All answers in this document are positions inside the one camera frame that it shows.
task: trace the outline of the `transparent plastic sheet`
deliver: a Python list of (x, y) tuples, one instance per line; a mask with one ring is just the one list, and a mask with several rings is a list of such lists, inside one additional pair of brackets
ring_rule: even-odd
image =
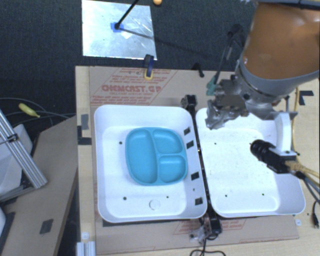
[(82, 1), (83, 55), (143, 60), (152, 55), (157, 59), (154, 31), (149, 6), (136, 5), (114, 30), (130, 4)]

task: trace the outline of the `blue divided tray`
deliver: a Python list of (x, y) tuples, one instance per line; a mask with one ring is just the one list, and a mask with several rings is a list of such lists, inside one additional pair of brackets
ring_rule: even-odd
[(142, 185), (169, 185), (183, 180), (187, 156), (173, 130), (144, 127), (132, 130), (125, 140), (126, 164), (131, 177)]

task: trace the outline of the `white tray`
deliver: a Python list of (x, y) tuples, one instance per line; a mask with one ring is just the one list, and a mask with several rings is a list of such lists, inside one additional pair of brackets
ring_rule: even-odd
[[(104, 105), (94, 113), (98, 210), (111, 223), (195, 219), (207, 210), (197, 143), (190, 114), (180, 107)], [(135, 128), (159, 127), (182, 139), (188, 171), (171, 185), (135, 182), (126, 164), (125, 141)], [(187, 143), (194, 146), (187, 149)]]
[(276, 174), (250, 152), (261, 139), (276, 144), (274, 121), (254, 115), (238, 117), (225, 127), (206, 127), (207, 109), (196, 114), (204, 168), (214, 210), (223, 217), (299, 214), (305, 198), (299, 180)]

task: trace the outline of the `dark floor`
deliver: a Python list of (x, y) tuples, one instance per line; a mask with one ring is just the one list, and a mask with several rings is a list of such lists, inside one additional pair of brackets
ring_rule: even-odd
[[(108, 2), (131, 4), (133, 0)], [(217, 70), (227, 33), (232, 25), (249, 30), (252, 3), (239, 0), (163, 0), (160, 7), (151, 0), (158, 60), (155, 68), (189, 70), (199, 63), (203, 70)], [(241, 49), (235, 45), (222, 70), (232, 71)], [(81, 0), (0, 1), (0, 109), (8, 115), (18, 112), (23, 98), (46, 111), (71, 114), (75, 104), (75, 66), (141, 67), (140, 60), (82, 56)], [(29, 120), (22, 114), (8, 116), (12, 125)], [(54, 117), (56, 124), (63, 119)], [(34, 140), (51, 126), (44, 118), (28, 121), (25, 127)], [(59, 255), (74, 255), (77, 204), (70, 210)]]

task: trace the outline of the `orange ball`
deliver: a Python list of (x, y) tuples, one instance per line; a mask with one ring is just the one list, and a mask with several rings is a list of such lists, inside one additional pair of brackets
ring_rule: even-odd
[(159, 6), (159, 5), (161, 5), (162, 0), (153, 0), (153, 3), (154, 3), (156, 6)]

